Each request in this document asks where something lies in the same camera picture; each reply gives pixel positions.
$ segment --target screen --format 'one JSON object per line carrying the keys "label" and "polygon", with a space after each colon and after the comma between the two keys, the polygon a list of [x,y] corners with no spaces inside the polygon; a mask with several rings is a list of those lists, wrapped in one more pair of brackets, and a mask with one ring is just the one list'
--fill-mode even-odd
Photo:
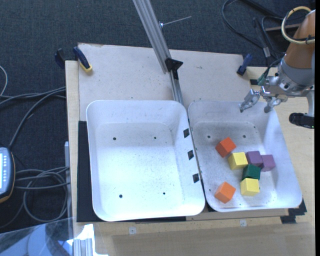
{"label": "screen", "polygon": [[0,189],[2,189],[2,154],[0,153]]}

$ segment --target green block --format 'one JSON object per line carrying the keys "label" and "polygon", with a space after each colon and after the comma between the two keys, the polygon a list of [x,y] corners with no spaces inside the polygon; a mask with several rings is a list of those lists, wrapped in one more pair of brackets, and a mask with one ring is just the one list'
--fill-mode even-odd
{"label": "green block", "polygon": [[260,180],[260,173],[260,167],[255,166],[253,164],[248,164],[246,167],[243,168],[241,180],[244,180],[245,178]]}

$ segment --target wire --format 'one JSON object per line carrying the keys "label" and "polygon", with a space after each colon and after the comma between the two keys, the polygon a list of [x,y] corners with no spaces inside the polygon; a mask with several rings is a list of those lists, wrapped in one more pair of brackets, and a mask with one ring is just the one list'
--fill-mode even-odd
{"label": "wire", "polygon": [[[224,23],[226,24],[226,26],[235,34],[239,35],[240,37],[244,38],[245,40],[249,41],[250,43],[252,43],[253,45],[257,46],[260,49],[264,49],[263,46],[261,46],[259,40],[256,37],[252,37],[252,36],[248,36],[244,33],[239,32],[238,30],[236,30],[227,20],[226,16],[225,16],[225,10],[226,7],[229,6],[230,4],[236,2],[237,0],[227,0],[224,2],[224,4],[222,5],[222,9],[221,9],[221,15],[222,15],[222,19],[224,21]],[[274,57],[275,59],[277,59],[277,56],[275,56],[275,54],[271,53],[270,54],[272,57]]]}
{"label": "wire", "polygon": [[264,16],[262,19],[261,19],[261,30],[264,34],[264,37],[265,39],[267,40],[267,43],[269,45],[269,48],[272,50],[272,52],[277,56],[277,59],[279,59],[278,57],[278,54],[281,54],[281,57],[283,57],[283,55],[285,55],[285,52],[281,52],[281,51],[277,51],[274,49],[273,47],[273,44],[271,43],[271,40],[268,36],[268,33],[266,31],[266,28],[265,28],[265,20],[266,19],[273,19],[273,20],[278,20],[278,21],[282,21],[283,19],[282,18],[279,18],[279,17],[275,17],[275,16]]}
{"label": "wire", "polygon": [[[35,99],[35,98],[39,98],[42,96],[46,96],[48,94],[51,93],[62,93],[66,91],[66,87],[60,87],[57,89],[53,89],[53,90],[49,90],[46,92],[41,92],[41,93],[25,93],[25,94],[20,94],[20,95],[16,95],[16,96],[7,96],[7,95],[0,95],[0,99],[5,99],[3,101],[0,102],[0,105],[7,103],[9,101],[13,101],[13,100],[30,100],[30,99]],[[58,98],[62,98],[62,99],[66,99],[66,97],[64,95],[53,95],[54,97],[58,97]]]}
{"label": "wire", "polygon": [[15,131],[15,133],[14,133],[14,135],[13,135],[13,137],[12,137],[12,139],[11,139],[9,145],[8,145],[8,149],[9,149],[9,150],[12,149],[13,144],[14,144],[14,142],[15,142],[18,134],[19,134],[19,131],[21,130],[21,128],[22,128],[23,124],[25,123],[25,121],[27,120],[27,118],[29,117],[30,113],[31,113],[38,105],[40,105],[45,99],[47,99],[47,98],[49,98],[49,97],[51,97],[51,96],[53,96],[53,95],[55,95],[55,94],[58,94],[58,93],[60,93],[60,92],[64,92],[64,91],[65,91],[65,87],[62,87],[60,90],[59,90],[59,89],[58,89],[58,90],[54,90],[53,92],[47,94],[46,96],[44,96],[44,97],[42,97],[40,100],[38,100],[38,102],[36,102],[36,103],[29,109],[29,111],[28,111],[28,112],[24,115],[24,117],[22,118],[22,120],[21,120],[18,128],[16,129],[16,131]]}
{"label": "wire", "polygon": [[268,64],[268,60],[271,57],[271,53],[270,53],[269,46],[268,46],[268,44],[266,42],[265,34],[262,33],[262,30],[263,30],[262,26],[261,26],[260,22],[256,18],[253,18],[252,24],[253,24],[253,27],[255,29],[257,38],[261,42],[263,53],[264,53],[264,57],[265,57],[265,63],[266,63],[266,66],[268,66],[269,65]]}
{"label": "wire", "polygon": [[277,60],[275,60],[274,62],[272,62],[268,67],[267,67],[267,69],[263,72],[263,76],[264,76],[264,78],[266,78],[267,76],[268,76],[268,74],[269,74],[269,71],[270,71],[270,69],[272,68],[272,67],[275,67],[276,65],[278,65],[280,62],[281,62],[281,60],[282,60],[282,58],[279,58],[279,59],[277,59]]}
{"label": "wire", "polygon": [[[18,211],[16,212],[16,214],[13,216],[13,218],[9,222],[7,222],[6,224],[0,226],[0,229],[7,227],[13,221],[15,221],[15,219],[18,217],[18,215],[20,214],[20,212],[23,209],[26,211],[26,213],[32,219],[34,219],[38,222],[41,222],[41,223],[49,223],[49,222],[53,222],[53,221],[57,221],[57,220],[61,219],[65,215],[65,213],[67,212],[67,203],[68,203],[67,185],[70,184],[69,182],[65,181],[65,179],[61,176],[61,174],[65,173],[68,169],[69,169],[69,167],[62,166],[62,167],[57,167],[57,168],[53,168],[53,169],[49,169],[49,170],[24,169],[24,170],[17,171],[15,173],[16,176],[23,175],[25,173],[28,173],[28,174],[29,173],[36,173],[36,175],[15,179],[16,183],[21,182],[21,181],[26,181],[26,180],[32,180],[32,181],[30,181],[26,186],[18,186],[18,185],[14,186],[15,189],[25,190],[25,192],[23,193],[23,196],[22,196],[22,203],[21,203],[21,206],[19,207]],[[48,186],[35,186],[36,182],[39,179],[53,179],[54,181],[58,182],[58,184],[48,185]],[[59,188],[59,187],[62,187],[64,190],[64,200],[63,200],[63,204],[62,204],[62,207],[61,207],[61,210],[60,210],[58,216],[53,219],[42,219],[42,218],[35,216],[30,211],[30,209],[28,207],[28,203],[27,203],[28,200],[27,199],[28,199],[29,192],[31,190],[50,190],[50,189],[55,189],[55,188]]]}
{"label": "wire", "polygon": [[308,13],[311,12],[311,9],[306,7],[306,6],[298,6],[296,8],[293,8],[291,11],[289,11],[286,16],[284,17],[282,23],[281,23],[281,33],[283,35],[283,37],[291,42],[291,43],[294,43],[294,44],[297,44],[297,45],[309,45],[309,44],[315,44],[316,43],[316,37],[315,36],[311,36],[311,37],[306,37],[306,38],[293,38],[291,36],[289,36],[286,32],[286,22],[287,22],[287,19],[296,11],[300,11],[300,10],[305,10],[307,11]]}
{"label": "wire", "polygon": [[5,76],[4,87],[3,87],[3,89],[2,89],[2,91],[0,93],[0,96],[1,96],[2,94],[4,94],[4,92],[5,92],[6,88],[7,88],[7,85],[8,85],[8,74],[7,74],[6,70],[1,65],[0,65],[0,69],[3,71],[4,76]]}

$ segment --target orange block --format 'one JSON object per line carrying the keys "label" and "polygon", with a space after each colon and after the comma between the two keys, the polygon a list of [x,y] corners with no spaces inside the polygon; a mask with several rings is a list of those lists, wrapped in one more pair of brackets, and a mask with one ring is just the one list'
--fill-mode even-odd
{"label": "orange block", "polygon": [[223,203],[229,202],[236,192],[236,188],[231,186],[228,182],[222,183],[216,190],[214,197]]}
{"label": "orange block", "polygon": [[218,151],[220,156],[223,158],[228,155],[232,150],[236,148],[236,144],[232,141],[230,137],[226,137],[224,140],[220,141],[215,149]]}

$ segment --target cube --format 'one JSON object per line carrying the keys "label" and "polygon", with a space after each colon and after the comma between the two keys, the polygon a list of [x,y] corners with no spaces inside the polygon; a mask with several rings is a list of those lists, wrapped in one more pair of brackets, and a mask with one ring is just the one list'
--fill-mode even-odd
{"label": "cube", "polygon": [[245,178],[260,180],[260,173],[261,173],[260,167],[249,163],[246,167],[243,168],[241,180]]}
{"label": "cube", "polygon": [[240,182],[241,195],[254,196],[260,192],[259,180],[256,178],[245,178]]}
{"label": "cube", "polygon": [[225,181],[217,188],[214,197],[226,204],[232,199],[235,192],[236,188]]}
{"label": "cube", "polygon": [[262,157],[259,151],[249,151],[245,154],[249,164],[254,166],[261,166],[263,164]]}
{"label": "cube", "polygon": [[242,169],[248,165],[245,152],[235,152],[228,157],[231,170]]}
{"label": "cube", "polygon": [[262,164],[260,165],[262,172],[271,171],[274,167],[276,167],[276,163],[272,154],[263,154]]}
{"label": "cube", "polygon": [[226,137],[222,141],[220,141],[216,146],[215,149],[218,151],[221,157],[225,157],[228,155],[232,150],[236,148],[236,144],[232,141],[230,137]]}

